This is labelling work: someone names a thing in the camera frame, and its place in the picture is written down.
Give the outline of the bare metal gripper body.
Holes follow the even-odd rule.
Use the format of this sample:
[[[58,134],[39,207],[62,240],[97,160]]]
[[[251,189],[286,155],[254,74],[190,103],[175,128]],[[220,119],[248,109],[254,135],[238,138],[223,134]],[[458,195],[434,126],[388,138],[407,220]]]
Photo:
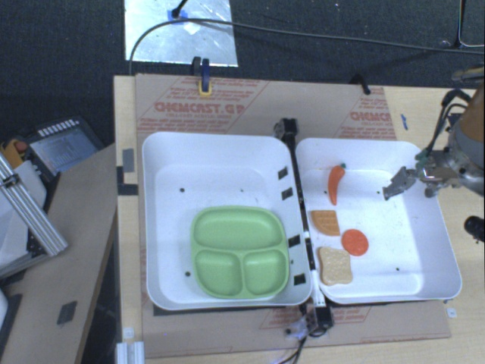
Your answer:
[[[424,195],[434,197],[445,187],[465,187],[484,197],[484,170],[465,155],[453,152],[420,152],[417,161],[417,178],[425,184]]]

